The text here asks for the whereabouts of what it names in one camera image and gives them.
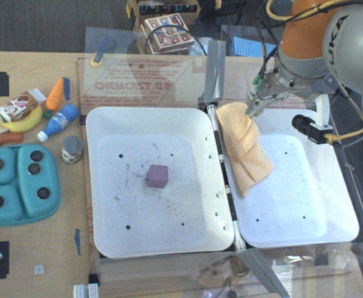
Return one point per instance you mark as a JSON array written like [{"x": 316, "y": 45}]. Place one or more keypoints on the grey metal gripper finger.
[
  {"x": 251, "y": 104},
  {"x": 262, "y": 105}
]

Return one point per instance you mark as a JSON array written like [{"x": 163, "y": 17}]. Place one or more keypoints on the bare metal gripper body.
[{"x": 288, "y": 85}]

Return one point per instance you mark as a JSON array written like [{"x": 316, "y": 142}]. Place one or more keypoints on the orange cloth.
[{"x": 243, "y": 144}]

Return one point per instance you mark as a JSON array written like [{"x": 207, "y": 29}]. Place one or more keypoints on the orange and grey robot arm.
[{"x": 305, "y": 26}]

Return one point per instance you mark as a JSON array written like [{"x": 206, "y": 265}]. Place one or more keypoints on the white plastic tray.
[
  {"x": 156, "y": 216},
  {"x": 293, "y": 197}
]

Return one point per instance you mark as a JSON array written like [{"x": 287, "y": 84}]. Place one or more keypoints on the printed red and cream box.
[{"x": 168, "y": 34}]

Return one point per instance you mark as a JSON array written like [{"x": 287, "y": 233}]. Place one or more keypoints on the purple cube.
[{"x": 157, "y": 176}]

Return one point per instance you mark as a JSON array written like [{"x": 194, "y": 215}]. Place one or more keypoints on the brown cardboard board red print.
[{"x": 131, "y": 82}]

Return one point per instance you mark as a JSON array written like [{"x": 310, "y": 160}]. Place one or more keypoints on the small grey-topped can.
[{"x": 72, "y": 151}]

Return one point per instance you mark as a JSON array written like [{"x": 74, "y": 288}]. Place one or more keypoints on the blue plastic bottle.
[{"x": 60, "y": 121}]

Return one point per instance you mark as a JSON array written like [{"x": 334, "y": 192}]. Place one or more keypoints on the orange carrot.
[{"x": 55, "y": 96}]

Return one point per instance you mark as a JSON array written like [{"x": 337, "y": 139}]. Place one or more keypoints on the yellow banana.
[{"x": 24, "y": 125}]

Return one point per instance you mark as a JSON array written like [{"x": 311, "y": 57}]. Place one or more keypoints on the brown and white carton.
[{"x": 18, "y": 105}]

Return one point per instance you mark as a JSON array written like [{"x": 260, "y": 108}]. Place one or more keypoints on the teal divided plate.
[{"x": 16, "y": 182}]

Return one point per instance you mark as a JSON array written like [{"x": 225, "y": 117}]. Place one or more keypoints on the brown sausage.
[{"x": 1, "y": 140}]

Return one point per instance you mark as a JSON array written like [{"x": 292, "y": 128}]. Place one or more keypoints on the black cylinder on white bracket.
[{"x": 306, "y": 127}]

